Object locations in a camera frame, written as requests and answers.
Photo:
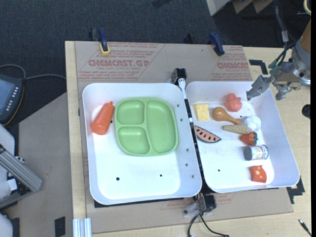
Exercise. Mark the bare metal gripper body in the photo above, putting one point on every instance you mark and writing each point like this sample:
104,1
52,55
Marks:
286,77

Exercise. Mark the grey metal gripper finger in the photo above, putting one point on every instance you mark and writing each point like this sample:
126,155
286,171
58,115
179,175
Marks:
281,91
258,86

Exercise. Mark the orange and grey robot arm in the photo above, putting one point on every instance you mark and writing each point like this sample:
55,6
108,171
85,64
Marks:
304,42

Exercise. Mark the pink toy duck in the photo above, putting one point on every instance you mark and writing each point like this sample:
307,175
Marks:
232,103

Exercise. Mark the brown toy chicken drumstick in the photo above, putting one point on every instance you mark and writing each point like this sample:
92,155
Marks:
221,113

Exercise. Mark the white toy ice cream cone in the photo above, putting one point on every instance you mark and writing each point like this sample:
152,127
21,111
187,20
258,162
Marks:
238,128

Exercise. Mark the red toy strawberry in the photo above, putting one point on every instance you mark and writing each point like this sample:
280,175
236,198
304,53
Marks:
248,138

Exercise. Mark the yellow toy cheese wedge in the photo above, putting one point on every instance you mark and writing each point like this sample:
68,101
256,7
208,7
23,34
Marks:
202,112

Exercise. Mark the small can with grey lid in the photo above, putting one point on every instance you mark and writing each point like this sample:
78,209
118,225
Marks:
258,152

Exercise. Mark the toy watermelon slice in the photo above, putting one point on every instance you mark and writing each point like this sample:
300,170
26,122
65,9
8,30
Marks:
205,136

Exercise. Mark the thin black and white rod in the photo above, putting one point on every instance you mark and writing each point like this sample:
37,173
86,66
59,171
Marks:
190,116

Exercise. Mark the white plastic tray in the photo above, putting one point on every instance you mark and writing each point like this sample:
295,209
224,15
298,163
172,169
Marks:
138,176
227,164

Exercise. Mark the orange packet with yellow stars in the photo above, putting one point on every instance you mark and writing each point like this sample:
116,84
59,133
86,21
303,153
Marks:
258,174

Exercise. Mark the green divided plate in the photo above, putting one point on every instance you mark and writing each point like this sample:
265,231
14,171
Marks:
160,127

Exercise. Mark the brown cardboard board, red print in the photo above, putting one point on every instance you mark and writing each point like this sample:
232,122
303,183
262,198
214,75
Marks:
153,58

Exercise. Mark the orange toy bottle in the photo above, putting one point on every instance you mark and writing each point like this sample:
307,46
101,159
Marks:
102,120

